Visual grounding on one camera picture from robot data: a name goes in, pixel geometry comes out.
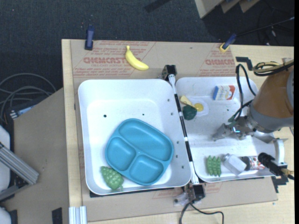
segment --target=blue plate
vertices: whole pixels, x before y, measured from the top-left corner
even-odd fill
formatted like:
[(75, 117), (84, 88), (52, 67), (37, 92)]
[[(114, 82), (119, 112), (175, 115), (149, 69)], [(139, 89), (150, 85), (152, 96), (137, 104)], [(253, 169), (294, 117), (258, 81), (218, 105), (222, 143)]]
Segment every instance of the blue plate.
[(105, 149), (107, 163), (140, 185), (156, 183), (169, 166), (172, 156), (172, 141), (139, 119), (123, 121)]

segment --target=wooden table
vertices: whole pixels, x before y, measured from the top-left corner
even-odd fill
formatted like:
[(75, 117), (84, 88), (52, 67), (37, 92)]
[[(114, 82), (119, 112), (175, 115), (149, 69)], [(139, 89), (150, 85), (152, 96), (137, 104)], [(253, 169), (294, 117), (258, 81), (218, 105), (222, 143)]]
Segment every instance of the wooden table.
[[(171, 49), (172, 45), (173, 43), (169, 42), (165, 44), (164, 47)], [(190, 43), (182, 43), (182, 46), (189, 45)], [(263, 61), (281, 62), (282, 58), (294, 57), (294, 47), (231, 45), (230, 49), (234, 59), (236, 56), (249, 57), (253, 65)], [(79, 171), (76, 114), (74, 110), (75, 96), (73, 85), (71, 40), (62, 40), (62, 53), (69, 203), (71, 207), (80, 207), (83, 205), (83, 199)], [(256, 83), (258, 87), (260, 87), (264, 81), (263, 77), (256, 77), (252, 73), (249, 73), (249, 77)], [(280, 132), (276, 132), (275, 135), (279, 135), (280, 138), (288, 139), (285, 142), (285, 162), (288, 163), (288, 168), (290, 170), (294, 170), (294, 138), (290, 130), (288, 128), (283, 128)], [(225, 223), (294, 223), (294, 181), (291, 180), (287, 185), (279, 186), (278, 190), (278, 201), (276, 202), (229, 206), (218, 208), (217, 210), (224, 212)], [(176, 211), (159, 215), (96, 221), (92, 223), (177, 223), (179, 214), (180, 213)], [(196, 211), (188, 211), (184, 214), (183, 221), (186, 223), (221, 223), (221, 216), (203, 215)]]

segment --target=banana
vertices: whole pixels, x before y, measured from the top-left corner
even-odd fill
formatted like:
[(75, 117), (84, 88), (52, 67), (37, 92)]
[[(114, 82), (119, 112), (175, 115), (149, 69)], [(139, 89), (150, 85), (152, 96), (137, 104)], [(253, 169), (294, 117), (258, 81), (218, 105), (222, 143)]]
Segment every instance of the banana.
[(133, 66), (137, 70), (147, 70), (149, 66), (139, 60), (134, 56), (134, 54), (130, 50), (130, 46), (127, 46), (127, 51), (126, 51), (126, 60), (129, 62), (131, 66)]

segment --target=black floor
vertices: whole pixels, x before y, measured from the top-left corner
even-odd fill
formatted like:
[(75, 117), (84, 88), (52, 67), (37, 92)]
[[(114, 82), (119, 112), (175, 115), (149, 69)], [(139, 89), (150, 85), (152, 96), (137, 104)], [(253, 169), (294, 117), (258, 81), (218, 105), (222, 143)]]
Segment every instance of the black floor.
[[(61, 88), (61, 39), (85, 39), (88, 24), (95, 26), (95, 40), (225, 42), (232, 33), (292, 16), (294, 0), (261, 0), (245, 13), (236, 5), (224, 14), (218, 6), (203, 19), (194, 0), (0, 0), (0, 88), (15, 91), (34, 85), (51, 90), (35, 77), (1, 84), (24, 72)], [(293, 46), (293, 30), (294, 21), (289, 21), (239, 36), (235, 44)], [(0, 102), (7, 96), (0, 92)]]

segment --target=table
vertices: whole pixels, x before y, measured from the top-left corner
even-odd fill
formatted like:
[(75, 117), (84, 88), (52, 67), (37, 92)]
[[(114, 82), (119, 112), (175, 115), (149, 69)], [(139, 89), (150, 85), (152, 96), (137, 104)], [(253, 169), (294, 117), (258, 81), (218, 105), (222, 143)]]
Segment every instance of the table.
[[(64, 73), (64, 105), (65, 105), (65, 126), (66, 126), (66, 145), (67, 145), (67, 166), (68, 166), (68, 181), (69, 181), (69, 204), (71, 207), (79, 207), (83, 205), (82, 196), (82, 185), (80, 178), (80, 162), (78, 152), (78, 136), (77, 136), (77, 125), (76, 125), (76, 111), (74, 110), (75, 94), (74, 94), (74, 79), (73, 79), (73, 66), (72, 61), (72, 45), (75, 44), (74, 40), (62, 40), (62, 53), (63, 53), (63, 73)], [(156, 53), (164, 53), (167, 56), (170, 50), (175, 50), (180, 47), (183, 51), (178, 54), (178, 59), (184, 56), (184, 51), (196, 48), (197, 45), (203, 47), (210, 47), (210, 44), (196, 44), (196, 43), (178, 43), (178, 42), (156, 42), (155, 45), (159, 47), (156, 49)], [(278, 61), (281, 62), (282, 58), (293, 58), (294, 48), (292, 47), (266, 47), (266, 46), (243, 46), (243, 45), (231, 45), (231, 55), (234, 58), (236, 56), (249, 57), (253, 64), (262, 61)], [(163, 68), (163, 62), (159, 61), (160, 64), (157, 68)], [(154, 69), (154, 73), (151, 75), (154, 77), (157, 74), (157, 70)], [(258, 87), (263, 83), (262, 77), (255, 77), (249, 74), (249, 77), (256, 83)], [(288, 163), (289, 169), (294, 169), (294, 158), (293, 158), (293, 136), (288, 128), (282, 129), (280, 132), (275, 133), (280, 138), (287, 138), (285, 142), (285, 162)], [(123, 218), (121, 220), (104, 220), (95, 221), (90, 223), (176, 223), (179, 218), (179, 209), (173, 210), (166, 214), (158, 215), (147, 215), (140, 217)], [(252, 223), (256, 220), (265, 220), (272, 223), (294, 223), (294, 182), (289, 182), (286, 186), (279, 187), (278, 201), (267, 202), (267, 203), (255, 203), (245, 204), (237, 206), (228, 206), (223, 208), (217, 208), (225, 214), (226, 223)], [(186, 212), (184, 215), (184, 221), (187, 223), (194, 223), (202, 221), (202, 223), (220, 223), (220, 216), (204, 216), (198, 215), (196, 211)]]

